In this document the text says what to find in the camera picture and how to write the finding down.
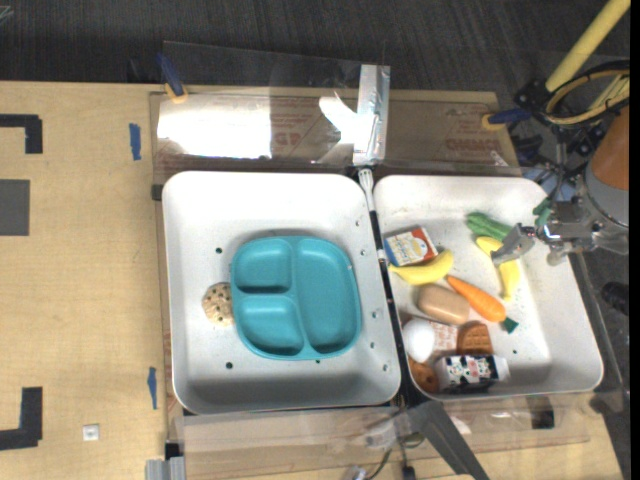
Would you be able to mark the green pea pod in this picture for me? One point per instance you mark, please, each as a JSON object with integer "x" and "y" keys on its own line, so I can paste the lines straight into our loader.
{"x": 487, "y": 224}

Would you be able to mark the small white square block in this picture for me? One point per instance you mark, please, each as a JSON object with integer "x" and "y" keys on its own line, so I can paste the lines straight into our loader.
{"x": 90, "y": 432}

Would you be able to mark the white plastic tray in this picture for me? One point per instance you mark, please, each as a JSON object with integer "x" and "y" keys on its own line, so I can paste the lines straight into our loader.
{"x": 555, "y": 318}
{"x": 200, "y": 368}

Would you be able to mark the yellow banana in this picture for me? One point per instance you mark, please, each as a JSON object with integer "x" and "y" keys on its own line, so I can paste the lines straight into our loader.
{"x": 510, "y": 275}
{"x": 425, "y": 271}

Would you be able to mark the tan chocolate chip biscuit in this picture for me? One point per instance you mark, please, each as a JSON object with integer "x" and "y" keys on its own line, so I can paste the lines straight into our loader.
{"x": 216, "y": 304}

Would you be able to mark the brown doughnut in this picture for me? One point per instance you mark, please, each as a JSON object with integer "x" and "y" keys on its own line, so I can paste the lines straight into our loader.
{"x": 426, "y": 377}

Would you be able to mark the brown waffle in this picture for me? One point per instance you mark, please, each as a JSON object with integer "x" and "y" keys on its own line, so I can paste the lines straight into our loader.
{"x": 475, "y": 339}

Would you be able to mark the white and orange carton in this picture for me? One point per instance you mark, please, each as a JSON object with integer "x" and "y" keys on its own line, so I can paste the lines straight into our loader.
{"x": 410, "y": 246}

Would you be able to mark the white egg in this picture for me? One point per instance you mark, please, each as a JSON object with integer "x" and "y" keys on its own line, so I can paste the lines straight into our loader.
{"x": 419, "y": 340}

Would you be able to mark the blue divided plate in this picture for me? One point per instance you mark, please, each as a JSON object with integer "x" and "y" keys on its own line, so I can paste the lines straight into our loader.
{"x": 320, "y": 293}

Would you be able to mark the white printed bottle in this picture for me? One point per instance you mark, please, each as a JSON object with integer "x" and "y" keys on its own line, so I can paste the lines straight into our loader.
{"x": 470, "y": 372}

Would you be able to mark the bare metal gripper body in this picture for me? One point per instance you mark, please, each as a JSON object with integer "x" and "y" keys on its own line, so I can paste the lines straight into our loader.
{"x": 575, "y": 228}

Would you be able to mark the orange carrot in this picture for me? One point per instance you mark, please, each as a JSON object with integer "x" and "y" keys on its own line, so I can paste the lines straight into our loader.
{"x": 480, "y": 300}

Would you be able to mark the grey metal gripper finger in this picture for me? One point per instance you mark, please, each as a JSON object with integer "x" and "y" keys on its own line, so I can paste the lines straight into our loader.
{"x": 514, "y": 246}

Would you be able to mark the tan bread roll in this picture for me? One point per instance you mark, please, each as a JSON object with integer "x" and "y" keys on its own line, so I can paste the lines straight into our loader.
{"x": 442, "y": 304}

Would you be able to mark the white and red packet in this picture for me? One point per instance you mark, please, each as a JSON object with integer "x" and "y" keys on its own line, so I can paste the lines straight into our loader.
{"x": 446, "y": 337}

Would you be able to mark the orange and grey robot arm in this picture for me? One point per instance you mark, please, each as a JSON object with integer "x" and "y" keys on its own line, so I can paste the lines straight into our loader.
{"x": 610, "y": 163}

